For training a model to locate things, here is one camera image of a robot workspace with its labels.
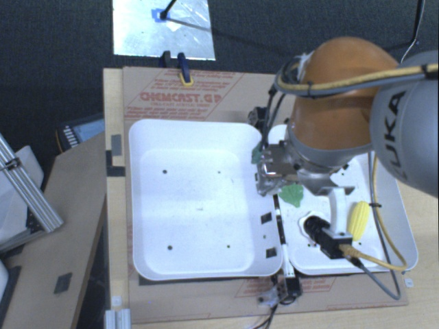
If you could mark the white plastic tray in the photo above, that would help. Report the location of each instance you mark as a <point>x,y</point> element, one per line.
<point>192,201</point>
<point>384,252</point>

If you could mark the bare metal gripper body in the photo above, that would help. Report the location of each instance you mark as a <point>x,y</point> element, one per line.
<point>279,161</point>

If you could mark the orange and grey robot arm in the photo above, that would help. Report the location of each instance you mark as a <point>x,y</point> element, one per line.
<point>336,115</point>

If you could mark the green lettuce leaf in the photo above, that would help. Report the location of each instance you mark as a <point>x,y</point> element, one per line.
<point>291,194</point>

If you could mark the yellow corn cob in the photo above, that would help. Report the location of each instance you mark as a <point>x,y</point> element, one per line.
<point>358,219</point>

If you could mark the brown cardboard board red print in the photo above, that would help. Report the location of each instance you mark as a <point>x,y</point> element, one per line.
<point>219,87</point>

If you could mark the thin black and white rod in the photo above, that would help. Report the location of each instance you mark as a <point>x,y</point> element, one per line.
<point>282,233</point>

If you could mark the black cylinder on white bracket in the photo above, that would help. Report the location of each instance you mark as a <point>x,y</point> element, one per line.
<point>337,211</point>

